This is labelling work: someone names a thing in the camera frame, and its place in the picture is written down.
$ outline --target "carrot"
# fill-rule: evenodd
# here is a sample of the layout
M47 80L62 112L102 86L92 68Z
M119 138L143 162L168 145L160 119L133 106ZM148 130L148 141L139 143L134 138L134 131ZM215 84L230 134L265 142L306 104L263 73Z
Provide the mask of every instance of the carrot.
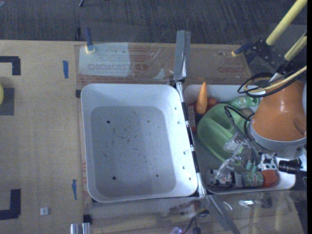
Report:
M201 85L198 98L197 98L197 103L196 103L196 112L199 113L200 115L203 115L206 113L207 109L207 84L204 81L203 84Z

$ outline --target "toy carrot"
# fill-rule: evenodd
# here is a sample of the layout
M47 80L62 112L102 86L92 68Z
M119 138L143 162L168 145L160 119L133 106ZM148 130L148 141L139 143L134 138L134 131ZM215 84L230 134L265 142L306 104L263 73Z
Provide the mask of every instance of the toy carrot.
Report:
M198 98L197 98L197 103L196 103L196 111L200 115L203 115L206 113L207 109L207 84L204 81L203 84L201 85Z

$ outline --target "small white cube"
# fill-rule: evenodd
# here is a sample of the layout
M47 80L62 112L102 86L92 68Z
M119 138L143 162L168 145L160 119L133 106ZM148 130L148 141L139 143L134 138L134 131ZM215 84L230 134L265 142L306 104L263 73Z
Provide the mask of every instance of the small white cube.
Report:
M49 215L49 208L48 207L40 208L40 215L41 216Z

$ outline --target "yellow cable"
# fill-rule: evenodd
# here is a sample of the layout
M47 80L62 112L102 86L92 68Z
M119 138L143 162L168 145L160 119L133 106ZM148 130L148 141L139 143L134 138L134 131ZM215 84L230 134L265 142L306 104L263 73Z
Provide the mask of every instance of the yellow cable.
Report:
M284 84L286 84L287 82L289 82L290 80L292 80L293 78L296 78L298 75L302 74L303 72L305 72L307 70L307 66L303 67L302 69L298 70L296 73L292 74L291 76L287 77L286 79L283 79L281 81L276 81L274 83L272 83L270 86L268 87L264 87L264 88L258 88L258 89L254 89L252 91L249 91L249 93L258 93L258 92L262 92L262 91L267 91L267 90L270 90L270 89L273 89L273 88L276 88L276 87L279 87L279 86L282 86ZM258 80L264 80L264 78L258 78L258 79L254 79L252 80L252 82L254 81L258 81ZM244 86L244 90L248 90L247 86L249 85L250 83L247 82Z

